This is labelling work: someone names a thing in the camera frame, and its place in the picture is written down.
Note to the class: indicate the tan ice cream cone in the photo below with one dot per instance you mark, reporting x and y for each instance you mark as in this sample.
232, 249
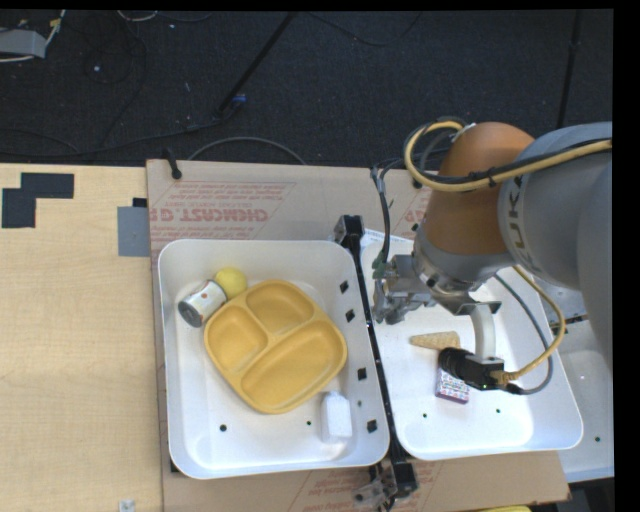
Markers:
435, 340

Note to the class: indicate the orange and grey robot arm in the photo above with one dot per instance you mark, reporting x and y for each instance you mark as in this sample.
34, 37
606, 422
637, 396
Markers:
465, 210

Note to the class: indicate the white plastic bottle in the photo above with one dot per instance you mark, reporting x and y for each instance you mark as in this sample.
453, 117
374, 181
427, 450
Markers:
336, 415

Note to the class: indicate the pink patterned packet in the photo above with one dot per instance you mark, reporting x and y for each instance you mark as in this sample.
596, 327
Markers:
451, 389

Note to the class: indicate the brown cardboard board red print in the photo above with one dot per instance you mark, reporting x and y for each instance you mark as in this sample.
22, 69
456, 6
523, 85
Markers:
300, 200

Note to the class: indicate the white plastic tray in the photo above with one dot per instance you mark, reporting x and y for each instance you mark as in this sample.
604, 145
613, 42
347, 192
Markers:
260, 445
465, 430

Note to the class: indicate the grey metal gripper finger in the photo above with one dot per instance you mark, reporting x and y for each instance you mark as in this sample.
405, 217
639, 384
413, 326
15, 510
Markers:
406, 311
382, 309

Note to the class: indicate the black cylinder on white bracket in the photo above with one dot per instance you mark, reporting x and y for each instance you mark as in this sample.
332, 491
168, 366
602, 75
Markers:
472, 367

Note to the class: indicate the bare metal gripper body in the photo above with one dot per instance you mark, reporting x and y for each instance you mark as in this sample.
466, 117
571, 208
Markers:
415, 285

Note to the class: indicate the small white can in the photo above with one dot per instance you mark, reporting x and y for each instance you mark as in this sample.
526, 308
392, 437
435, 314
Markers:
202, 302

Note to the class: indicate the yellow divided plate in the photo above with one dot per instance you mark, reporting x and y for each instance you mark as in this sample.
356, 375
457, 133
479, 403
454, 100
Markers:
295, 365

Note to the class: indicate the thin black and white rod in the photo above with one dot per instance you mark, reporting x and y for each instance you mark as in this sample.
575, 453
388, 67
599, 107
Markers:
376, 345

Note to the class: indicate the yellow lemon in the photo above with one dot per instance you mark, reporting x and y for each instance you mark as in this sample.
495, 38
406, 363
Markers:
232, 280

